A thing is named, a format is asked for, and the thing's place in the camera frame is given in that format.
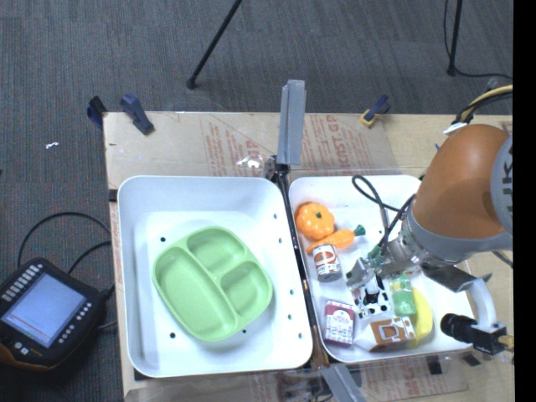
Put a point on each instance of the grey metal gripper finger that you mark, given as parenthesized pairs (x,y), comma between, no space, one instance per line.
(359,273)

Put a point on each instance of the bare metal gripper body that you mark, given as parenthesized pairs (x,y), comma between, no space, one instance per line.
(402,254)

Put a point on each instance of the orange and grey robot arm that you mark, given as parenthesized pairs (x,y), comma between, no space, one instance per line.
(456,191)

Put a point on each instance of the small red and white can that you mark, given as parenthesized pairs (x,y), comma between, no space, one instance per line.
(326,263)

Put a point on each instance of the black and white cow carton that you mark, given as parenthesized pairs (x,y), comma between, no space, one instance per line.
(377,306)

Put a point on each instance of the orange carrot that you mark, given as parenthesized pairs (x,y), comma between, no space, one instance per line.
(339,238)

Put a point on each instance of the green carton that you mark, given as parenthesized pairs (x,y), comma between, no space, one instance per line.
(403,297)

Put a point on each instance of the pink and white carton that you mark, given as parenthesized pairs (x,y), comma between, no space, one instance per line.
(339,323)

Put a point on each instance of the brown and white carton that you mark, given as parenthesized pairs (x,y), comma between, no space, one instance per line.
(389,332)

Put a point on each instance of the orange pumpkin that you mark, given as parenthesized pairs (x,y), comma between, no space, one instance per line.
(312,222)

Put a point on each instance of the yellow banana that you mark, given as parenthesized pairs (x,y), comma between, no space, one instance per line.
(424,321)

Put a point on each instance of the white plastic tray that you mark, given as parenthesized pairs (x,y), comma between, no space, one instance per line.
(146,291)
(335,191)

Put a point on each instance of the green divided plate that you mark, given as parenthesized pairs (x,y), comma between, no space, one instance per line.
(209,283)

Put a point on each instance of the brown cardboard board red print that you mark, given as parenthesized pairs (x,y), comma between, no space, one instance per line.
(218,145)

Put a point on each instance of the black cylinder on white bracket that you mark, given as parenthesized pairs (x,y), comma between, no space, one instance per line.
(481,300)

